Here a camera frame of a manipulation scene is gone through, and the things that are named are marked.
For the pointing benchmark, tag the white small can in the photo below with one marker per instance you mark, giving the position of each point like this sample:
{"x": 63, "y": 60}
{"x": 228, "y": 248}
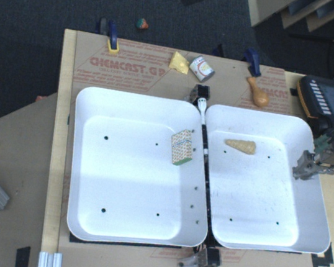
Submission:
{"x": 200, "y": 68}

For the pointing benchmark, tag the tan chicken drumstick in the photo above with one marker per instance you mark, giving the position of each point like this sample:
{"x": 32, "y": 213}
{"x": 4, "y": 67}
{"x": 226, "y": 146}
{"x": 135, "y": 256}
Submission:
{"x": 260, "y": 97}

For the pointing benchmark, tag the thin black and white rod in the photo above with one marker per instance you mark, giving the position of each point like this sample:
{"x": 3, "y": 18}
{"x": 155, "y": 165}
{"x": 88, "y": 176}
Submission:
{"x": 208, "y": 171}

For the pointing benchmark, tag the white plastic tray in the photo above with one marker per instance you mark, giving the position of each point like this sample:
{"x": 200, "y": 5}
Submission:
{"x": 133, "y": 187}
{"x": 254, "y": 200}

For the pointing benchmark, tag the brown cardboard board red print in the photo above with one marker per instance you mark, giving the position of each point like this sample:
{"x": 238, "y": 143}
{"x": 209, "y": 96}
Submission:
{"x": 132, "y": 77}

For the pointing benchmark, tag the patterned white and green carton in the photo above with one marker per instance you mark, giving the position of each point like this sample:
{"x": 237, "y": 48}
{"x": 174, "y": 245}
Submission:
{"x": 182, "y": 148}

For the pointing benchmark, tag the green and orange toy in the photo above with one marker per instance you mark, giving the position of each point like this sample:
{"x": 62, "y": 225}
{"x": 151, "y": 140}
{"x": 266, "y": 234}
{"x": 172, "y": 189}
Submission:
{"x": 142, "y": 23}

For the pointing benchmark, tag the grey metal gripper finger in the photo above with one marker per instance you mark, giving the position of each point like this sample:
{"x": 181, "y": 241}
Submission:
{"x": 300, "y": 172}
{"x": 308, "y": 156}

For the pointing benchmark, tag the tan ice cream cone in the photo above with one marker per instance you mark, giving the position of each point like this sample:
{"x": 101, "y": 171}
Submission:
{"x": 243, "y": 146}

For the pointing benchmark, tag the yellow cheese wedge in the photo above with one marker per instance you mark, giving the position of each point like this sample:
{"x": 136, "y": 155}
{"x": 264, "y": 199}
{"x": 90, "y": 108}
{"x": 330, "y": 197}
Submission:
{"x": 178, "y": 63}

